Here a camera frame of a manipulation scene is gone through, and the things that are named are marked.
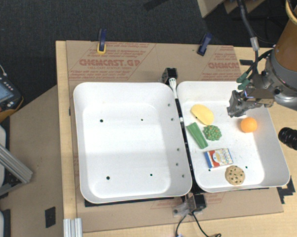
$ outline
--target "wooden table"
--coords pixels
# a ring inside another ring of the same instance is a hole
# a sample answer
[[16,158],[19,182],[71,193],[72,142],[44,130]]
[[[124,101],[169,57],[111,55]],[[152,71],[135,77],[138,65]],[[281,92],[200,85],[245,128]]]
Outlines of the wooden table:
[[[238,59],[254,59],[254,52],[249,47],[236,47]],[[72,154],[72,132],[69,116],[69,86],[67,71],[66,42],[56,42],[57,56],[57,78],[58,78],[58,99],[59,99],[59,120],[61,140],[61,162],[62,162],[62,185],[63,185],[63,206],[64,218],[74,219],[77,217],[75,203],[74,169]],[[275,104],[269,109],[274,127],[278,133],[283,127],[290,127],[297,130],[297,112]],[[281,144],[285,154],[288,167],[292,176],[296,192],[293,196],[285,197],[283,205],[284,212],[278,214],[250,216],[241,218],[229,218],[211,221],[202,221],[201,226],[207,234],[221,233],[224,237],[269,237],[269,236],[295,236],[297,237],[297,151]],[[85,237],[173,237],[175,224],[140,227],[124,230],[103,231],[84,234]],[[183,223],[180,232],[187,237],[202,236],[196,223]]]

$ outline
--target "black camera lens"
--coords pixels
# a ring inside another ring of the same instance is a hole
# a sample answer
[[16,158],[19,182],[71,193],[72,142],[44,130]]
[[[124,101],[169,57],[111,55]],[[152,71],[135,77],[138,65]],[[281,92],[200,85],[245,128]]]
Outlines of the black camera lens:
[[297,130],[284,127],[280,130],[278,139],[289,148],[297,150]]

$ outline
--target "cardboard sheet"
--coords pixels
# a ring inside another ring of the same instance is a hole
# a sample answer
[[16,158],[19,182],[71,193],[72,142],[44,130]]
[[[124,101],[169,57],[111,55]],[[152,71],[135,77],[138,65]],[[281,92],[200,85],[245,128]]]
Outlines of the cardboard sheet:
[[[205,56],[196,53],[198,45],[107,42],[107,51],[97,53],[97,43],[66,41],[69,71],[70,113],[74,154],[77,216],[83,231],[177,223],[173,208],[181,198],[85,206],[79,188],[77,137],[73,90],[85,81],[158,81],[166,68],[176,68],[177,83],[188,80],[231,81],[240,76],[233,46],[209,45]],[[200,220],[282,212],[276,188],[205,194],[207,208]]]
[[[10,117],[10,151],[33,172],[30,183],[0,200],[0,209],[10,210],[11,237],[63,235],[57,106],[55,86]],[[47,225],[49,209],[55,213]]]

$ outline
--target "toy food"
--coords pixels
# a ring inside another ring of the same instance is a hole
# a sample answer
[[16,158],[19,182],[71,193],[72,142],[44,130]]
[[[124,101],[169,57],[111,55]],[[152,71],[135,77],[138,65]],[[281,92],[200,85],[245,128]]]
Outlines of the toy food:
[[244,182],[245,173],[240,167],[232,165],[226,169],[225,178],[232,185],[240,185]]
[[204,149],[208,146],[208,143],[205,140],[205,138],[203,137],[202,132],[196,122],[188,125],[187,130],[192,135],[192,137],[195,139],[195,141],[197,142],[197,144],[199,145],[199,147],[201,149]]
[[213,112],[204,105],[194,105],[191,112],[205,125],[211,125],[214,120]]
[[219,140],[222,136],[220,129],[215,125],[208,125],[203,129],[207,140]]
[[254,132],[257,129],[257,121],[254,118],[247,117],[241,121],[241,129],[243,132]]
[[233,163],[233,160],[228,148],[210,150],[205,152],[204,154],[209,168],[216,168],[220,166],[231,165]]

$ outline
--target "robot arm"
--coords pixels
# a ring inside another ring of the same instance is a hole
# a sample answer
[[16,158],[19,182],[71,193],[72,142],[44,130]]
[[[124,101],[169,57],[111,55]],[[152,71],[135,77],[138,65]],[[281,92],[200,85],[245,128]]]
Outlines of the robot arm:
[[[259,74],[254,66],[262,58],[266,58],[266,65]],[[289,20],[276,46],[252,66],[237,80],[241,91],[232,92],[228,115],[240,117],[249,109],[271,107],[274,101],[297,111],[297,20]]]

